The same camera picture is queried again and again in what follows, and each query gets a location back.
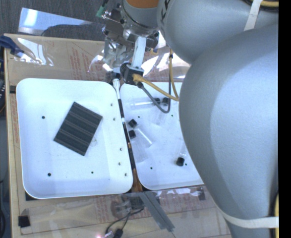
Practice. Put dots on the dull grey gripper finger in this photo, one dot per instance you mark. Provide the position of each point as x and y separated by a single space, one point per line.
120 56
108 50

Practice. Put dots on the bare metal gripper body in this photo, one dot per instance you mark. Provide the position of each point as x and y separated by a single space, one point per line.
114 27

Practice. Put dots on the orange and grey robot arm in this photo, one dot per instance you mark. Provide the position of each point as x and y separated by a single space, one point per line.
229 108

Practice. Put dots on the brown cardboard board red print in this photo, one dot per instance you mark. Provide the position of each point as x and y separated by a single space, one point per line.
68 56

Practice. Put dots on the thin black and white rod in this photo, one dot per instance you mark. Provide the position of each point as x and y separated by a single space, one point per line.
124 123

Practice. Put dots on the dark grey striped mat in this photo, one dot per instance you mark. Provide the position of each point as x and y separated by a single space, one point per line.
78 128

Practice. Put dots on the white plastic tray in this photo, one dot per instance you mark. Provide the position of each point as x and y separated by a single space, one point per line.
61 177
160 152

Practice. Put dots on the black cylinder on white bracket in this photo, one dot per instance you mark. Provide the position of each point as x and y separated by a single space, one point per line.
133 73

